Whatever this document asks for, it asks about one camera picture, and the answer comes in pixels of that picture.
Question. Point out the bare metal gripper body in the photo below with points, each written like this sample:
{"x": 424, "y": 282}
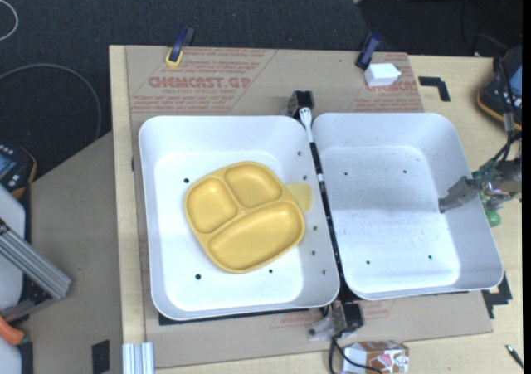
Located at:
{"x": 504, "y": 186}

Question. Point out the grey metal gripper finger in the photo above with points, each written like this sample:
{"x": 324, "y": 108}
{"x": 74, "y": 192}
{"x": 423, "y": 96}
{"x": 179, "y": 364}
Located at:
{"x": 452, "y": 202}
{"x": 465, "y": 186}

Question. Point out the white plastic tray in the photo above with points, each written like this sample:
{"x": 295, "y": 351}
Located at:
{"x": 232, "y": 293}
{"x": 394, "y": 215}

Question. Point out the thin black and white rod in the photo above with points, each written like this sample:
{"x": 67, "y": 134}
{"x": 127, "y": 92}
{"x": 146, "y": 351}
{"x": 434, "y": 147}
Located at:
{"x": 318, "y": 165}

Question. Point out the white rectangular block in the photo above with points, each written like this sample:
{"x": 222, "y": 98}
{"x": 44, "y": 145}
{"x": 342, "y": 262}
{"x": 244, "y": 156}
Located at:
{"x": 381, "y": 74}

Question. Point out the black pen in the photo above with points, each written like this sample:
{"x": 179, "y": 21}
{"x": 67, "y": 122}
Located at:
{"x": 514, "y": 356}

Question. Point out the brown and white carton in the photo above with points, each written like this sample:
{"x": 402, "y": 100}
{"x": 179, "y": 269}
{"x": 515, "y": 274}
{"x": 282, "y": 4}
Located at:
{"x": 381, "y": 357}

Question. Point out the yellow divided plate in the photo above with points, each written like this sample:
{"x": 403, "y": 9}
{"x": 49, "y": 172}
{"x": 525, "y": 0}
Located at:
{"x": 249, "y": 231}

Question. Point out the brown cardboard board red print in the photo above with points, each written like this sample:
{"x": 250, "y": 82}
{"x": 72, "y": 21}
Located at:
{"x": 257, "y": 74}

